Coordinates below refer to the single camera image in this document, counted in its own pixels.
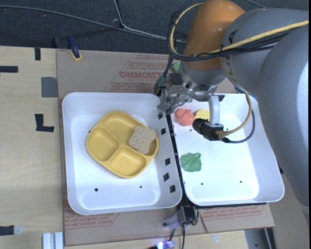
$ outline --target dark background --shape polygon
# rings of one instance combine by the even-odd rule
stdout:
[[[191,0],[118,0],[123,23],[128,27],[166,36],[172,13]],[[232,0],[245,10],[256,8]],[[251,0],[265,7],[309,10],[309,0]],[[0,0],[0,5],[53,10],[107,25],[118,24],[114,0]],[[180,26],[187,32],[191,11]],[[0,8],[0,45],[67,48],[72,35],[81,50],[168,53],[166,42],[117,31],[97,24],[49,12]]]

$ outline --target wooden surface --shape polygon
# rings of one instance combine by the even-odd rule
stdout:
[[[41,248],[43,233],[63,231],[58,99],[41,97],[41,78],[56,78],[55,49],[42,49],[36,61],[33,48],[0,46],[0,65],[19,68],[0,77],[0,226],[23,228],[22,234],[0,237],[0,249]],[[35,114],[43,114],[44,126],[54,132],[36,131]],[[180,247],[182,237],[174,241]],[[148,248],[156,242],[71,247]],[[186,236],[185,248],[248,247],[244,231],[234,231]]]

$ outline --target green leaf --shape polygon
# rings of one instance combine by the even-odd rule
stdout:
[[[181,156],[181,167],[186,172],[198,172],[202,169],[201,154],[187,153]]]

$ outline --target hole in tray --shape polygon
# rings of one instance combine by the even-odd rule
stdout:
[[[175,192],[175,185],[171,185],[171,186],[169,187],[169,190],[171,191],[171,193],[172,193],[172,192]]]
[[[164,174],[164,182],[167,181],[169,179],[169,173]]]

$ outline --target yellow plate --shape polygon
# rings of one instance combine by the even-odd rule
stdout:
[[[130,147],[128,141],[137,126],[148,128],[119,110],[104,115],[87,137],[88,153],[100,165],[119,177],[133,178],[139,175],[156,155],[159,141],[156,137],[146,154]]]

